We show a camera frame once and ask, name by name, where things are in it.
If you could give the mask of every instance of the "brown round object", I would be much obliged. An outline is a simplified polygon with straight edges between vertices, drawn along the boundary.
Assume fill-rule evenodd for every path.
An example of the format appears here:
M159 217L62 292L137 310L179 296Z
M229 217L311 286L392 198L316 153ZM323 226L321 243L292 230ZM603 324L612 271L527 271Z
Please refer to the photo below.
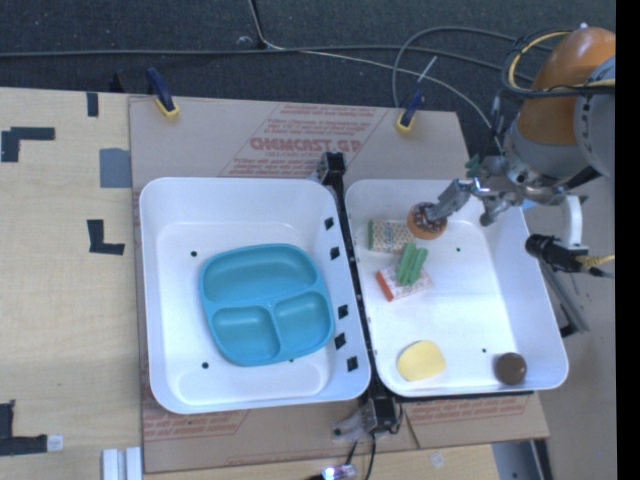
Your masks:
M430 221L427 220L426 208L431 208L433 203L418 203L411 207L407 215L407 226L416 238L422 240L434 240L447 228L447 218Z
M505 384L520 384L527 373L527 362L520 354L507 352L496 361L496 377Z

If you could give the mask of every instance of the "yellow round object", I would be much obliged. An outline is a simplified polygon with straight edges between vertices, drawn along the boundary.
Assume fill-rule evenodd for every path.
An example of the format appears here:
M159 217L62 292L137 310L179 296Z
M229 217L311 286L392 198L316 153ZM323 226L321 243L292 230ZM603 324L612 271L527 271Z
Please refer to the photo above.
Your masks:
M408 381L422 380L442 372L447 362L433 341L416 341L405 348L398 362L398 372Z

